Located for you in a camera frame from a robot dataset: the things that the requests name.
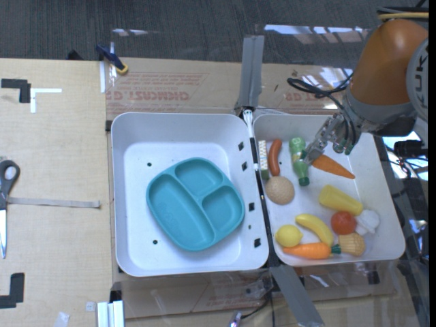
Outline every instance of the dark floor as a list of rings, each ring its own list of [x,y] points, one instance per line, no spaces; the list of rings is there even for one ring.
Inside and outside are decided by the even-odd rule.
[[[380,6],[419,0],[0,0],[0,57],[64,59],[71,50],[97,59],[95,45],[117,38],[115,28],[148,31],[124,38],[128,57],[240,61],[243,36],[256,25],[374,28]],[[353,67],[360,45],[291,44],[273,37],[272,61]]]

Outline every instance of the scissors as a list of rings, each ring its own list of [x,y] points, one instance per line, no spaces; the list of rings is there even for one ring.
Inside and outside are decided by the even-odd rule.
[[[11,161],[0,162],[0,252],[3,259],[6,258],[6,204],[7,196],[20,176],[20,168]]]

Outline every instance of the blue tool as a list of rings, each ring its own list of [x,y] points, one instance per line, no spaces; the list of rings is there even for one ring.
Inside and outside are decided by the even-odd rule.
[[[0,162],[0,252],[6,258],[6,205],[7,196],[20,176],[20,168],[10,160]]]
[[[109,48],[98,44],[95,47],[95,50],[101,54],[103,57],[105,57],[111,64],[113,64],[116,68],[116,71],[120,74],[125,74],[127,73],[127,70],[129,69],[128,66],[123,63],[116,54],[111,53],[111,51],[109,50]]]

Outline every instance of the hot dog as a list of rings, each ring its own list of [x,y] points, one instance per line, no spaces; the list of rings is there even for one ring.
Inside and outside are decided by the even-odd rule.
[[[281,140],[276,139],[272,142],[270,150],[268,152],[268,166],[273,176],[278,176],[280,174],[280,165],[279,165],[280,149],[281,149]]]

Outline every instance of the wooden surface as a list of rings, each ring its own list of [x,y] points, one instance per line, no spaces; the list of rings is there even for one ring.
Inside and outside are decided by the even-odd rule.
[[[11,196],[99,200],[100,209],[9,204],[7,257],[0,260],[0,295],[10,275],[25,274],[24,302],[0,309],[0,326],[94,326],[88,301],[107,301],[112,285],[105,96],[99,63],[2,59],[1,78],[25,79],[37,112],[18,102],[18,89],[0,89],[0,156],[21,169]]]

